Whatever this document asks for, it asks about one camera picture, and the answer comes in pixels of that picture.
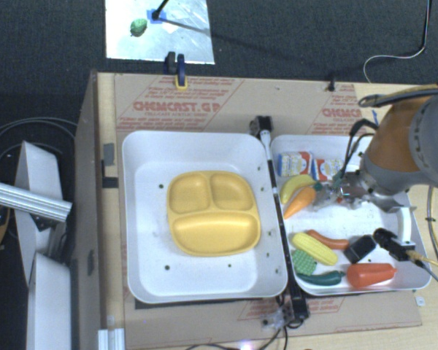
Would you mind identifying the yellow banana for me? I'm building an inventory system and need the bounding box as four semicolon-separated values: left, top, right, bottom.
279;174;319;205

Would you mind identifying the orange carrot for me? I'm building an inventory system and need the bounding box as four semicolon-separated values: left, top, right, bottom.
283;183;324;220

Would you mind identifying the white plastic tray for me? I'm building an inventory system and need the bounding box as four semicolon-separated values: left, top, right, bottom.
269;133;433;297
121;130;290;304

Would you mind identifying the brown cardboard board red print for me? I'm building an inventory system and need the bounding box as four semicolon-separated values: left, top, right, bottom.
114;73;423;341

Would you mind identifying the black block with thin wires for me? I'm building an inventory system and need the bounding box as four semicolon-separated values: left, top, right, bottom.
249;115;275;137
261;296;311;330

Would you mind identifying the orange sausage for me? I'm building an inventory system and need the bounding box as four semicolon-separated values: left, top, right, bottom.
305;228;350;251

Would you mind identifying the yellow divided plate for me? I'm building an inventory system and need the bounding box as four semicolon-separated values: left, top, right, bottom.
166;170;262;258

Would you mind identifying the dark green chilli pepper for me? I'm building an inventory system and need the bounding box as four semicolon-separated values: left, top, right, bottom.
296;270;346;289

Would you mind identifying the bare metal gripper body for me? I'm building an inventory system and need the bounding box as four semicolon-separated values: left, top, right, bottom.
334;174;407;213

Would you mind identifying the white red yellow carton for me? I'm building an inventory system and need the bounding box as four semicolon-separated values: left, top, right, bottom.
310;157;346;182

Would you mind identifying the black box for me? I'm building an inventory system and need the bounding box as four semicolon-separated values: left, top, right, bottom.
342;234;378;265

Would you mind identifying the white blue red carton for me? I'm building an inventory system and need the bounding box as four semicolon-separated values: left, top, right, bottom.
277;151;314;178

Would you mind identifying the green toy vegetable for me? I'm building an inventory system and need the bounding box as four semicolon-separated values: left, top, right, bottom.
129;17;149;38

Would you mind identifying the thin black and white rod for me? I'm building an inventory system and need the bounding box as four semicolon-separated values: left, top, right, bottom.
261;129;304;306

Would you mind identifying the black cylinder on white bracket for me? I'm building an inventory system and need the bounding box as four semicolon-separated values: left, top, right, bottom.
372;206;418;263

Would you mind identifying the yellow corn cob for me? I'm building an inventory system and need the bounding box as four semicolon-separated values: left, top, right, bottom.
291;231;339;267

